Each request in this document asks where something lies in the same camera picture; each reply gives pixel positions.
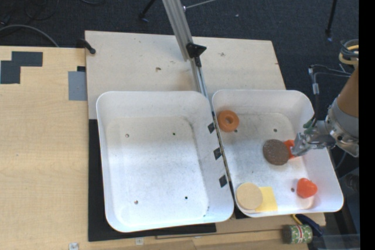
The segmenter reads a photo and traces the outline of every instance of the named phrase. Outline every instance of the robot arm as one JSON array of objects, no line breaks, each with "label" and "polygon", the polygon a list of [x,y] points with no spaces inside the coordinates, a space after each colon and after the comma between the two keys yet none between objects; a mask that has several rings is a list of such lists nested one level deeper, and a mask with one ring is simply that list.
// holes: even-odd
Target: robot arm
[{"label": "robot arm", "polygon": [[337,145],[354,157],[359,156],[359,66],[332,102],[324,121],[306,126],[297,133],[291,152],[294,156],[306,154],[311,149]]}]

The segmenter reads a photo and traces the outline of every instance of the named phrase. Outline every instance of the red toy tomato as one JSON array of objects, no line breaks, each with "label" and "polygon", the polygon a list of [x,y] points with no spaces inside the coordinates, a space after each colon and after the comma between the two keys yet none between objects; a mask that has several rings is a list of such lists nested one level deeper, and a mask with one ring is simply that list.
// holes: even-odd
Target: red toy tomato
[{"label": "red toy tomato", "polygon": [[297,195],[302,198],[314,196],[318,191],[318,187],[314,182],[307,178],[301,178],[297,182]]}]

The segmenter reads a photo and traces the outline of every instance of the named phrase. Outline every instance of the wooden table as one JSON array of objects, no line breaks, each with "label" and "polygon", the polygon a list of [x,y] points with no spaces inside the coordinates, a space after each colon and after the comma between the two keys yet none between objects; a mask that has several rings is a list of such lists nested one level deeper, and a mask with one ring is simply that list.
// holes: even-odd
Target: wooden table
[{"label": "wooden table", "polygon": [[[98,54],[107,47],[115,47],[116,43],[130,47],[131,40],[147,44],[151,38],[152,35],[86,33],[86,39]],[[170,36],[160,38],[168,43],[175,42]],[[202,55],[209,94],[217,89],[215,74],[221,61],[226,60],[230,66],[230,57],[240,59],[235,55],[236,51],[247,52],[249,59],[241,59],[248,77],[234,88],[245,82],[247,88],[285,88],[271,42],[214,38],[196,38],[195,42],[205,46],[208,43],[211,49],[214,48]],[[228,42],[238,42],[238,49],[230,51]],[[175,65],[180,64],[186,68],[188,63],[182,59],[179,62],[178,51],[173,48],[171,55],[177,63],[169,61],[169,65],[176,68]],[[68,77],[69,72],[77,71],[77,66],[86,66],[86,56],[90,54],[85,49],[1,46],[0,61],[11,61],[12,52],[43,53],[43,65],[21,66],[20,83],[0,84],[0,248],[66,250],[69,245],[71,249],[79,250],[249,249],[250,245],[251,249],[291,248],[281,240],[282,226],[295,223],[288,215],[231,218],[216,224],[215,234],[199,237],[178,235],[88,242],[88,119],[91,107],[88,104],[95,98],[90,98],[95,90],[92,86],[90,89],[94,76],[87,83],[88,101],[69,100]],[[153,74],[160,76],[168,67],[159,63],[162,62],[155,61],[150,66]],[[269,78],[272,80],[268,85],[264,84]],[[222,83],[224,88],[229,85],[224,80]],[[100,84],[96,87],[98,93],[103,88]],[[325,225],[324,214],[309,216]],[[307,249],[307,246],[293,245],[293,249]]]}]

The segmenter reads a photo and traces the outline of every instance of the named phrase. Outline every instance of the black bracket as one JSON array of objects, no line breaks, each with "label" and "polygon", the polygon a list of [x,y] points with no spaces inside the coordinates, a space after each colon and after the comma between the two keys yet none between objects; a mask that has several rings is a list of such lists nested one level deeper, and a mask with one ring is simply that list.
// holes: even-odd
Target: black bracket
[{"label": "black bracket", "polygon": [[77,48],[87,48],[87,50],[91,53],[94,54],[96,50],[92,48],[92,46],[88,43],[88,41],[84,39],[78,39],[76,43]]},{"label": "black bracket", "polygon": [[207,47],[197,45],[194,43],[188,43],[186,45],[187,53],[189,54],[189,57],[192,59],[194,58],[195,60],[195,65],[197,67],[201,67],[202,63],[200,61],[199,56],[207,49]]}]

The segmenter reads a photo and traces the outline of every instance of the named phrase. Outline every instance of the green can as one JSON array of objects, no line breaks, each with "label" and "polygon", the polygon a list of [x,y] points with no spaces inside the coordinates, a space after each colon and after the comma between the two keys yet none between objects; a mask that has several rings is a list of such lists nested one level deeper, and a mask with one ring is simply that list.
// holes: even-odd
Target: green can
[{"label": "green can", "polygon": [[282,238],[287,244],[308,244],[312,241],[312,229],[309,225],[286,225]]}]

